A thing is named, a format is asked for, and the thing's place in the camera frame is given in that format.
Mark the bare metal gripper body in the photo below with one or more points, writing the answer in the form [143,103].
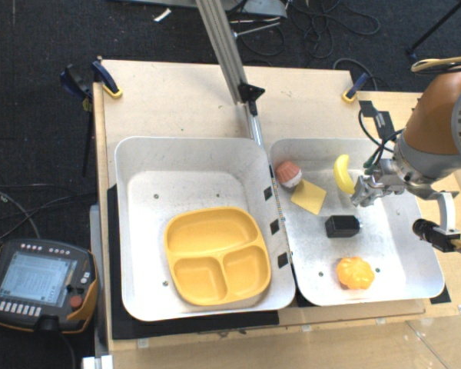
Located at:
[388,175]

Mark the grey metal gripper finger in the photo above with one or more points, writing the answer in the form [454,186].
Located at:
[359,193]
[372,200]

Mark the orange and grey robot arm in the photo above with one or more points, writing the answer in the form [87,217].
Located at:
[432,121]

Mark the yellow banana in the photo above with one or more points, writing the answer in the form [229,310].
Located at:
[342,173]

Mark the black box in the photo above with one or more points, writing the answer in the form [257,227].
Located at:
[342,226]

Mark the white plastic tray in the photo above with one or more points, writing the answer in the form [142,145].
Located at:
[392,244]
[146,221]

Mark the yellow toy cheese slice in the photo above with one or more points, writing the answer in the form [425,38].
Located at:
[309,197]

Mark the orange toy bell pepper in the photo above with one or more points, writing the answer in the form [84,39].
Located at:
[355,273]

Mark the pink and white toy cupcake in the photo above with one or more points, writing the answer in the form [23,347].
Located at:
[287,171]

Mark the yellow divided plate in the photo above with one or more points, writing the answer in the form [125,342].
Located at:
[215,229]

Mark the pale wood board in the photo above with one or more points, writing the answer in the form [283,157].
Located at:
[176,102]

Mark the black cylinder on white bracket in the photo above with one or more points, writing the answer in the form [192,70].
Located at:
[430,232]

